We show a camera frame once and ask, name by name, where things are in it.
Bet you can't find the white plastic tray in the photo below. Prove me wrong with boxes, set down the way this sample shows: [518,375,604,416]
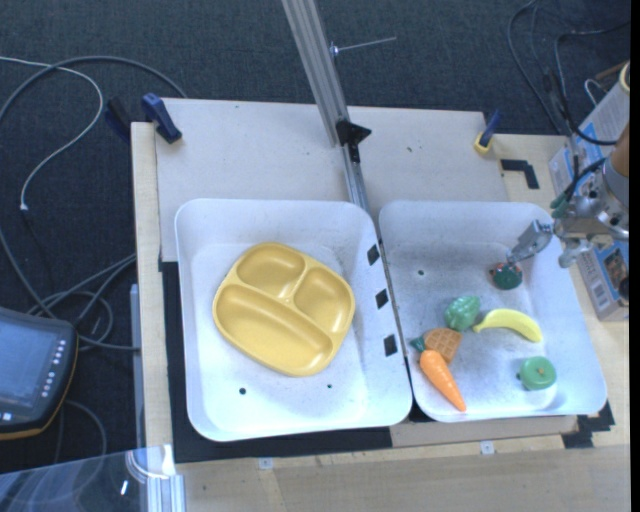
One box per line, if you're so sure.
[377,200,609,424]
[173,197,414,444]

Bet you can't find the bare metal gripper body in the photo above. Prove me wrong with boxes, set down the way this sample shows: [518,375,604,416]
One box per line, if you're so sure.
[552,192,631,247]

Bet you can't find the yellow divided plate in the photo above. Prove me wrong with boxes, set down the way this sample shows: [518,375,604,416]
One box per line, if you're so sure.
[211,241,357,378]

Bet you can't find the green broccoli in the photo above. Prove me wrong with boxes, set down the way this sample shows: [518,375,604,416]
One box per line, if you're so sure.
[443,295,483,333]

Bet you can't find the green apple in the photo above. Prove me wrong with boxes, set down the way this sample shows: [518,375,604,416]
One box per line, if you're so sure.
[516,354,558,392]

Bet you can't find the blue and white carton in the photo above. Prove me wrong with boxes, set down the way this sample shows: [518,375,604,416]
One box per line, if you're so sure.
[547,62,631,323]

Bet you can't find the pale flat board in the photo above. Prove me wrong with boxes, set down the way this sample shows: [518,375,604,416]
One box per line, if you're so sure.
[153,97,511,263]

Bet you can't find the dark green can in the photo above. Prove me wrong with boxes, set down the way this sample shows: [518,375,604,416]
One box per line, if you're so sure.
[489,260,524,292]

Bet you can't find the orange carrot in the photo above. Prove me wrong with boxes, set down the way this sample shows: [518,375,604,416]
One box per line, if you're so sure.
[409,335,468,414]

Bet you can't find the brown waffle biscuit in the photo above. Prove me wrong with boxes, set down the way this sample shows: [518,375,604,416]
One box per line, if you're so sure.
[422,327,464,366]

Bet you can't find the yellow banana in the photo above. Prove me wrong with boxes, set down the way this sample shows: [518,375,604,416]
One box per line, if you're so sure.
[471,307,544,345]

